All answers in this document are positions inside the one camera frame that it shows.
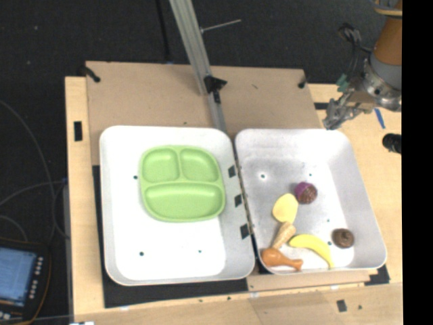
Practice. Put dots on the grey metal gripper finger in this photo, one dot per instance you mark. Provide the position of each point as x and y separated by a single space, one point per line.
348 113
331 115

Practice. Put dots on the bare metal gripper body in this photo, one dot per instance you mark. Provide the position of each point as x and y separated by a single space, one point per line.
375 93

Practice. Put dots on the white plastic tray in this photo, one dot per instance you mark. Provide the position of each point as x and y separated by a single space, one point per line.
324 161
162 249

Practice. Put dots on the purple and brown cupcake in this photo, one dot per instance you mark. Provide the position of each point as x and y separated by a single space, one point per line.
306 192

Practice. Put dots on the yellow potato chip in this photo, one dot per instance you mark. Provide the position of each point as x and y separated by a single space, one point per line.
285 208

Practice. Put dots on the thin black and white rod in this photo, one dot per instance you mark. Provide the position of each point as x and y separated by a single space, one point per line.
244 198

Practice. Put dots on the brown chocolate swirl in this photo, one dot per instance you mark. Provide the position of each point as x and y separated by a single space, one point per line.
343 238

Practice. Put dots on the beige ice cream cone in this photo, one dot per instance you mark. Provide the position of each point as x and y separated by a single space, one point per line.
283 235

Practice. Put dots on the yellow banana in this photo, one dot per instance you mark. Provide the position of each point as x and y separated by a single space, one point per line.
314 244

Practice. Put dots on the orange chicken drumstick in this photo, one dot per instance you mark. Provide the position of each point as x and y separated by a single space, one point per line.
275 258

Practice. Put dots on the green divided plate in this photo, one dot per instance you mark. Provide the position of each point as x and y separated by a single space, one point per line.
182 195

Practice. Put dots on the brown flat board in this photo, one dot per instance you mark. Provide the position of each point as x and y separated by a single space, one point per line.
152 97

